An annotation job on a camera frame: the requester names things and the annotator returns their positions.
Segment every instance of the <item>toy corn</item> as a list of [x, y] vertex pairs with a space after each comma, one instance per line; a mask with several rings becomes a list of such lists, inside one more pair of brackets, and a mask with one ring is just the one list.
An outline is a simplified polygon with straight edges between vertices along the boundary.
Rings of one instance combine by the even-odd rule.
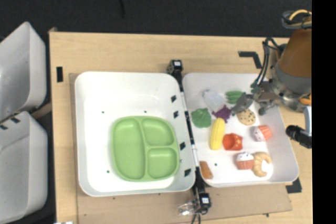
[[225, 121], [217, 118], [211, 129], [210, 148], [212, 150], [220, 149], [225, 131]]

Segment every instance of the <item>cupcake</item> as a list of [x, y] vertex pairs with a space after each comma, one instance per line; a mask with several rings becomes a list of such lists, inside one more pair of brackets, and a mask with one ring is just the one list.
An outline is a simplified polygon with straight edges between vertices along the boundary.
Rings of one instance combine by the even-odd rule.
[[235, 133], [224, 135], [223, 146], [227, 151], [240, 151], [243, 148], [243, 138]]
[[239, 153], [236, 158], [236, 165], [239, 170], [252, 169], [254, 165], [254, 157], [251, 153]]
[[253, 136], [257, 141], [264, 142], [272, 136], [272, 133], [267, 125], [259, 125], [255, 127]]

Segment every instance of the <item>green plate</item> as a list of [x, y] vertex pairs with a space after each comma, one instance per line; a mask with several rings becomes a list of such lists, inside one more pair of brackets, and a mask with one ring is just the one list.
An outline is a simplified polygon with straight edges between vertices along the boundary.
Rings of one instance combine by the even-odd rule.
[[130, 181], [154, 181], [174, 175], [180, 163], [174, 129], [164, 119], [129, 116], [112, 127], [116, 172]]

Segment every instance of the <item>croissant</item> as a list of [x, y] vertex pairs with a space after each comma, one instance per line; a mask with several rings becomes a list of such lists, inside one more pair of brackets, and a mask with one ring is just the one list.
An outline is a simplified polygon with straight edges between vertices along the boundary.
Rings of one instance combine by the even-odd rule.
[[266, 152], [256, 152], [254, 156], [254, 165], [252, 167], [253, 173], [258, 177], [267, 176], [267, 173], [261, 169], [261, 164], [266, 161], [268, 164], [272, 162], [271, 157]]

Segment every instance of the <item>orange cupcake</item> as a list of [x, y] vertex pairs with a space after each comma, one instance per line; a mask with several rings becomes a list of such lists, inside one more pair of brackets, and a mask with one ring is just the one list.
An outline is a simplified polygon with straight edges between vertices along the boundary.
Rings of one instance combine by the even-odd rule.
[[267, 125], [259, 125], [255, 127], [253, 135], [257, 141], [264, 142], [272, 136], [272, 132]]

